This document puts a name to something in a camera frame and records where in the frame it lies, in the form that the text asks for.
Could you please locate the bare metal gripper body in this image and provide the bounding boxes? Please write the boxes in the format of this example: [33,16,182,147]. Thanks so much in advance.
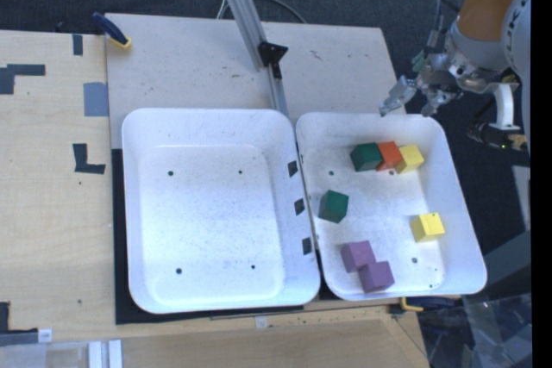
[415,51,504,100]

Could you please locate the orange cube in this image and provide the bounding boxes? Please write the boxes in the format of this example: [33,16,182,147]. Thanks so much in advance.
[375,140,405,172]

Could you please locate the yellow cube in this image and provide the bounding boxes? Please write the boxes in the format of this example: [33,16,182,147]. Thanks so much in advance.
[409,212,446,244]
[395,144,425,175]

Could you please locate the green cube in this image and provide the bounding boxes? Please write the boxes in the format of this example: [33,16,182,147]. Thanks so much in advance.
[317,190,350,225]
[349,141,384,173]

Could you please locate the white plastic tray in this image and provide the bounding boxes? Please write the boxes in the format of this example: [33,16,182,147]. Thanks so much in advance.
[295,111,488,302]
[121,107,322,315]

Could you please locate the thin black rod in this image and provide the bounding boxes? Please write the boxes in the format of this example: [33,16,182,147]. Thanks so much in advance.
[295,128,321,262]

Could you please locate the purple cube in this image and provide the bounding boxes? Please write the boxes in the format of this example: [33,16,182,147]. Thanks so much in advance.
[358,260,396,295]
[340,240,375,274]

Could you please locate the pale wooden board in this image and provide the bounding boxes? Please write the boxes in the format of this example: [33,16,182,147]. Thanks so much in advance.
[104,12,409,150]

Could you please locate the black cylinder on white bracket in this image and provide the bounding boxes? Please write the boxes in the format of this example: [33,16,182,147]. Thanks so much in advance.
[467,82,528,152]

